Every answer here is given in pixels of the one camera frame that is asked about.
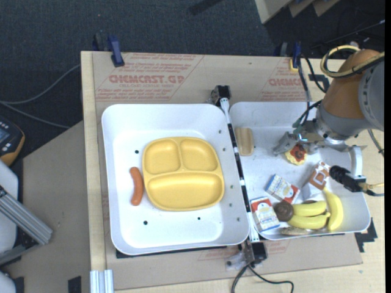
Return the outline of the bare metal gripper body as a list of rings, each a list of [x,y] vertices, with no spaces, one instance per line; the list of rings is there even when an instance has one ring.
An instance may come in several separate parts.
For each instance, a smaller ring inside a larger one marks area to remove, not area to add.
[[[319,148],[329,147],[341,152],[347,151],[349,147],[346,144],[347,136],[331,130],[322,119],[305,121],[304,124],[300,124],[294,129],[293,134],[304,145],[306,143],[314,143]]]

